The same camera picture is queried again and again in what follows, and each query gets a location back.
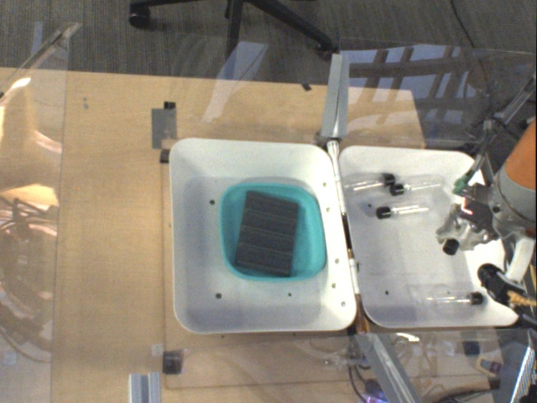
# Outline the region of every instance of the chair caster wheel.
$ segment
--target chair caster wheel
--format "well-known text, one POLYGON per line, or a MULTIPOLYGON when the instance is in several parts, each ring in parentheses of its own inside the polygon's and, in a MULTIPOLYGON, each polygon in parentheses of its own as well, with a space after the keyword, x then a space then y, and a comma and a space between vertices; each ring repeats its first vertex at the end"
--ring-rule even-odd
POLYGON ((146 29, 151 21, 149 8, 132 8, 128 17, 128 22, 136 29, 146 29))

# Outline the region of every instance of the teal container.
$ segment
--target teal container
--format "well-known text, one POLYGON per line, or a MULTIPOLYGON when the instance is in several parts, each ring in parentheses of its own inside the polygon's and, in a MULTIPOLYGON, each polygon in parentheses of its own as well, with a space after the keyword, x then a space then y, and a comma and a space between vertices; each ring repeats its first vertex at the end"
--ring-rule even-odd
POLYGON ((291 282, 317 275, 325 266, 326 243, 321 211, 317 200, 299 186, 276 183, 243 183, 230 186, 220 201, 220 240, 227 268, 236 276, 266 282, 291 282), (290 276, 266 275, 235 267, 238 237, 246 193, 258 191, 299 204, 295 233, 295 250, 290 276))

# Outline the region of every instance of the white plastic tray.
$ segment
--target white plastic tray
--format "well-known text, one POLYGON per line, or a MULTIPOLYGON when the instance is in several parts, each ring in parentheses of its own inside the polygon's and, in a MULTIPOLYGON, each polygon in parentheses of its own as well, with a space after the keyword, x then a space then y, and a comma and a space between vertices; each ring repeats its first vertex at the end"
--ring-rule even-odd
POLYGON ((387 191, 346 195, 360 292, 374 322, 401 328, 500 327, 516 321, 511 309, 488 298, 477 278, 481 264, 503 267, 502 244, 478 245, 451 257, 436 241, 435 231, 446 219, 450 204, 461 201, 451 188, 472 165, 470 157, 458 152, 352 146, 342 151, 340 163, 343 178, 389 172, 402 181, 412 175, 442 175, 446 182, 430 202, 430 212, 400 219, 379 220, 372 215, 375 207, 393 200, 387 191), (447 290, 479 290, 485 302, 481 306, 431 305, 425 300, 431 293, 447 290))
POLYGON ((306 144, 185 139, 171 150, 170 172, 174 307, 185 328, 198 333, 335 331, 354 320, 345 234, 324 151, 306 144), (327 260, 315 278, 244 280, 224 265, 218 201, 229 186, 262 179, 300 184, 319 202, 327 260))

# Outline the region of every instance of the gray carpet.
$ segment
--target gray carpet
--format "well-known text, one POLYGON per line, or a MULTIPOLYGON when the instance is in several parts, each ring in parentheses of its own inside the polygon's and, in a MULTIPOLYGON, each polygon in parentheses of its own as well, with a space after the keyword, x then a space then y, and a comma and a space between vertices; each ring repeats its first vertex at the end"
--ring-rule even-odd
MULTIPOLYGON (((535 52, 537 0, 454 1, 475 46, 535 52)), ((192 51, 186 34, 212 36, 215 45, 209 48, 215 58, 219 58, 219 46, 223 54, 225 0, 154 8, 155 26, 150 31, 129 25, 128 2, 0 0, 0 65, 19 65, 33 48, 41 25, 46 36, 66 21, 82 24, 72 40, 72 70, 176 75, 178 58, 192 51)), ((449 0, 282 2, 334 39, 469 45, 449 0)), ((268 43, 281 50, 313 45, 248 5, 241 39, 268 43)))

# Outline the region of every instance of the black cap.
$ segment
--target black cap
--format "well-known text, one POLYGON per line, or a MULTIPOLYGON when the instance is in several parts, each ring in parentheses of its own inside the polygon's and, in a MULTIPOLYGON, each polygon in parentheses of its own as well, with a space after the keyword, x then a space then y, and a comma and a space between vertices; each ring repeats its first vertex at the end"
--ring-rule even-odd
POLYGON ((388 206, 381 206, 377 208, 377 218, 386 219, 392 216, 392 210, 388 206))
POLYGON ((458 240, 454 238, 448 238, 444 242, 444 248, 442 248, 442 250, 448 255, 455 255, 456 251, 459 250, 459 246, 461 246, 461 244, 458 240))
POLYGON ((404 194, 404 185, 403 184, 393 184, 389 187, 389 193, 392 196, 400 196, 404 194))
POLYGON ((479 291, 474 291, 470 293, 470 304, 471 305, 481 305, 483 303, 483 294, 479 291))
POLYGON ((384 186, 391 186, 395 183, 395 176, 391 173, 383 173, 384 186))

